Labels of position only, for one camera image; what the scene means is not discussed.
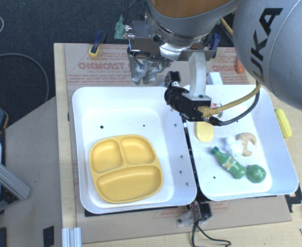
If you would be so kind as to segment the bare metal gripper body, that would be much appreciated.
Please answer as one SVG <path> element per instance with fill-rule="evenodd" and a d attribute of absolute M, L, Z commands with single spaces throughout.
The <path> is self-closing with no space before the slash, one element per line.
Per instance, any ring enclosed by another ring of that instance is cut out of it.
<path fill-rule="evenodd" d="M 167 68 L 187 59 L 186 51 L 207 35 L 198 20 L 133 21 L 128 54 L 131 68 Z"/>

